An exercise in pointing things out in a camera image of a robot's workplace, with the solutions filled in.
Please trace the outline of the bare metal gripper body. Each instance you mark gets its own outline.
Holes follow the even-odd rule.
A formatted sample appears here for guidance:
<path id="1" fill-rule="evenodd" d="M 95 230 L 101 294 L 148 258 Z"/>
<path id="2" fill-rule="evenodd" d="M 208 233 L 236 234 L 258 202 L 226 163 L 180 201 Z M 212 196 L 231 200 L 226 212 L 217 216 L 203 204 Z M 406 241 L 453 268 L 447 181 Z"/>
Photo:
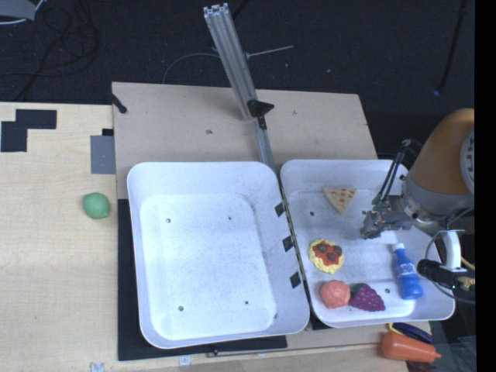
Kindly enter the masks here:
<path id="1" fill-rule="evenodd" d="M 429 212 L 414 201 L 404 199 L 388 199 L 376 204 L 376 228 L 386 230 L 409 230 L 416 226 L 424 231 L 432 231 L 438 226 L 440 215 Z"/>

